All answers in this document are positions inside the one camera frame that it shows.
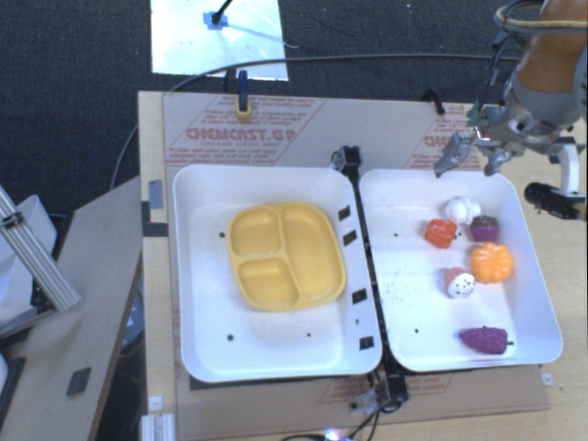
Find purple and brown toy cupcake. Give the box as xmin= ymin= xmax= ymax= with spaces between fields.
xmin=469 ymin=215 xmax=500 ymax=243

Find white plastic tray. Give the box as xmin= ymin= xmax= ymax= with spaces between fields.
xmin=172 ymin=164 xmax=384 ymax=383
xmin=358 ymin=167 xmax=564 ymax=373

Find white toy garlic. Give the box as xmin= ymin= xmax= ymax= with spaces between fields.
xmin=445 ymin=196 xmax=482 ymax=225

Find orange toy pumpkin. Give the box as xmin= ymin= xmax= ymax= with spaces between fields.
xmin=469 ymin=241 xmax=515 ymax=285

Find yellow divided plate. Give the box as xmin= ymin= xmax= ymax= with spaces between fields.
xmin=227 ymin=201 xmax=347 ymax=312

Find orange toy bell pepper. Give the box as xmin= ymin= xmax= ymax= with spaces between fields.
xmin=424 ymin=218 xmax=458 ymax=249

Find black cylinder on white bracket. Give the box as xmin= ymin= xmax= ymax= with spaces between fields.
xmin=524 ymin=137 xmax=588 ymax=222

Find brown cardboard board red print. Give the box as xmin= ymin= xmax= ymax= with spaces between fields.
xmin=162 ymin=92 xmax=551 ymax=432

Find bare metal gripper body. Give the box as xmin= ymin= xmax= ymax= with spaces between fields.
xmin=473 ymin=105 xmax=572 ymax=157

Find black block with thin wires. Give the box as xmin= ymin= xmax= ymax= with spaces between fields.
xmin=331 ymin=144 xmax=362 ymax=174
xmin=372 ymin=369 xmax=410 ymax=408

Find thin black rod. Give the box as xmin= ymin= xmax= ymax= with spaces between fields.
xmin=345 ymin=163 xmax=403 ymax=388

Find purple toy grapes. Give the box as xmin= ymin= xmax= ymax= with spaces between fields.
xmin=458 ymin=326 xmax=515 ymax=356

